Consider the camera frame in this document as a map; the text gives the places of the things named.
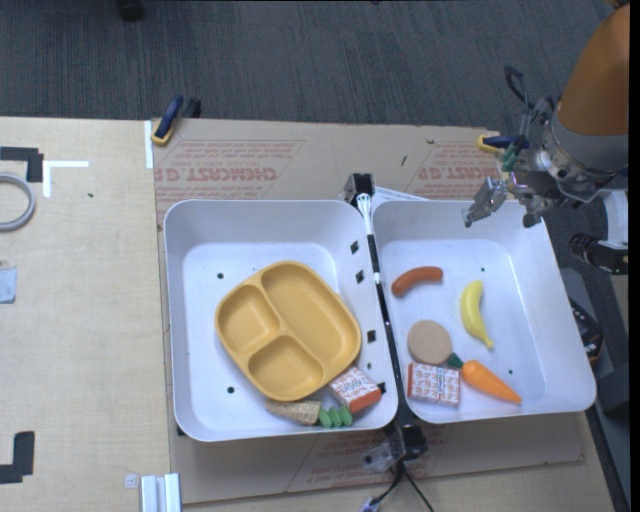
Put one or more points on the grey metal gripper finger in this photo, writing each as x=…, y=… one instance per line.
x=484, y=202
x=534, y=215

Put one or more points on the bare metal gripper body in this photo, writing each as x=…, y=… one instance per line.
x=560, y=180

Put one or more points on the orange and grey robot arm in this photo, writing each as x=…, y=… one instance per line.
x=597, y=75

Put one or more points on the white paper sheet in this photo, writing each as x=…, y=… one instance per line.
x=397, y=194

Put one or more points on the white plastic tray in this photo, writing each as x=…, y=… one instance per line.
x=210, y=350
x=540, y=310

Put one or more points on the orange sausage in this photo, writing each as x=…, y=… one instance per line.
x=415, y=280

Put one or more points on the yellow banana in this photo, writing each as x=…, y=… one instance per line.
x=472, y=310

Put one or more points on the thin black and white rod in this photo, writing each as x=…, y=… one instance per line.
x=384, y=305

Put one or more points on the tan round biscuit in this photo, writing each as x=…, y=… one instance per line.
x=429, y=341

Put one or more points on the orange carrot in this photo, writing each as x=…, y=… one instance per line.
x=487, y=382

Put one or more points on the orange and white carton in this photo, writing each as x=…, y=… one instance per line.
x=352, y=387
x=432, y=384

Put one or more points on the yellow divided plate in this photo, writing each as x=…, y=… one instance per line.
x=300, y=305

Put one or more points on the brown cardboard board red print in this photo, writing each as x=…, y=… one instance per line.
x=240, y=165

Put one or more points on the green pea pod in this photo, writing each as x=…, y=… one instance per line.
x=335, y=418

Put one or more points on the tan waffle cracker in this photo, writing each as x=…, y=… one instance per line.
x=295, y=411

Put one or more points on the black cylinder on white bracket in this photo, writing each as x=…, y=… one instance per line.
x=612, y=250

